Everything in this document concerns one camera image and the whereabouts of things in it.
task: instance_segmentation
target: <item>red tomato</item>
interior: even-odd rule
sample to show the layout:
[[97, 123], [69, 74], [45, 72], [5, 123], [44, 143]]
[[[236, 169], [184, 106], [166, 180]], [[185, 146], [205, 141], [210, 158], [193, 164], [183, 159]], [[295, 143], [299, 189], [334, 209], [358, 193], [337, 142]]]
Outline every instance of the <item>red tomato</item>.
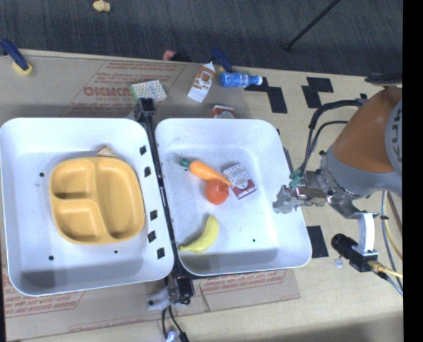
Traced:
[[205, 187], [207, 200], [215, 205], [224, 203], [229, 196], [229, 186], [221, 180], [210, 180]]

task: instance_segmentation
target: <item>banana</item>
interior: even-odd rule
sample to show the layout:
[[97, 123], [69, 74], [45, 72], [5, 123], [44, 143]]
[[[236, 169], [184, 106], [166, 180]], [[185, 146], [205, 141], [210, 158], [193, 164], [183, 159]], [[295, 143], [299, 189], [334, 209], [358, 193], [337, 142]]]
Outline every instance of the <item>banana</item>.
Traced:
[[190, 251], [194, 253], [201, 253], [209, 248], [215, 242], [219, 233], [218, 219], [214, 215], [210, 215], [205, 224], [205, 229], [202, 234], [193, 242], [186, 246], [180, 246], [180, 251]]

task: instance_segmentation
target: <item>yellow divided plate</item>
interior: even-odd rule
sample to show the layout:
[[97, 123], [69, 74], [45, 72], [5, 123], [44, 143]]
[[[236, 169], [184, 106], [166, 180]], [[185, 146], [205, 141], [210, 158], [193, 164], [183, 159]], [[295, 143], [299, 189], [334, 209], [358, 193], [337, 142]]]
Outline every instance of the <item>yellow divided plate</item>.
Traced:
[[135, 237], [145, 223], [134, 170], [114, 157], [84, 157], [56, 165], [50, 177], [53, 219], [77, 244], [107, 244]]

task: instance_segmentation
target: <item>water bottle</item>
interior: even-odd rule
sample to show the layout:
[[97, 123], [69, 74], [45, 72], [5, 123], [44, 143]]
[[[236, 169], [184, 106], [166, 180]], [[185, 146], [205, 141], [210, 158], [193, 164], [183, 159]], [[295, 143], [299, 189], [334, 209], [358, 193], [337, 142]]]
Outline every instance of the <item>water bottle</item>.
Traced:
[[223, 72], [219, 76], [219, 83], [224, 88], [245, 88], [249, 85], [261, 85], [262, 76], [250, 76], [248, 73]]

